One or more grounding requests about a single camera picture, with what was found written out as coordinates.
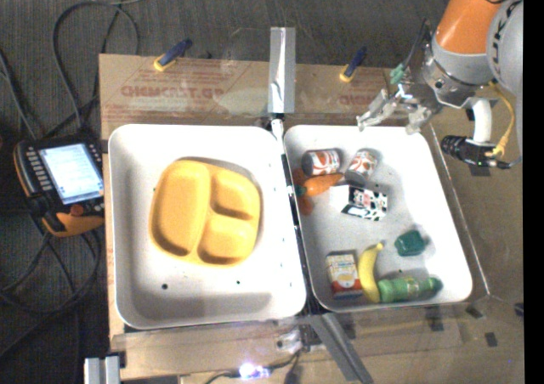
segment controller screen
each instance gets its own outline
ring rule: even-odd
[[[104,195],[104,181],[85,144],[39,150],[63,204]]]

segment soda can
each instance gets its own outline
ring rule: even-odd
[[[308,150],[303,154],[302,169],[307,176],[334,174],[339,168],[338,150]]]
[[[371,151],[357,151],[344,176],[350,184],[364,186],[377,166],[377,156]]]

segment yellow plate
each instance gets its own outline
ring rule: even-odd
[[[249,178],[206,162],[175,161],[153,194],[150,237],[187,262],[231,266],[252,253],[260,212]]]

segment yellow cable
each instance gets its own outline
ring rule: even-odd
[[[500,154],[500,157],[503,157],[506,146],[508,144],[508,140],[510,139],[510,133],[512,133],[513,127],[516,123],[516,116],[515,116],[512,104],[501,92],[498,86],[493,82],[490,82],[490,86],[495,89],[497,94],[499,94],[499,97],[501,97],[502,101],[505,103],[505,105],[508,108],[508,111],[510,112],[510,124],[508,125],[506,132],[502,135],[501,139],[499,140],[499,144],[497,144],[496,147],[492,151],[492,155]]]

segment orange button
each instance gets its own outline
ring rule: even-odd
[[[81,204],[75,204],[70,208],[70,214],[73,217],[80,217],[83,212],[85,212],[85,209],[83,209],[83,206]]]

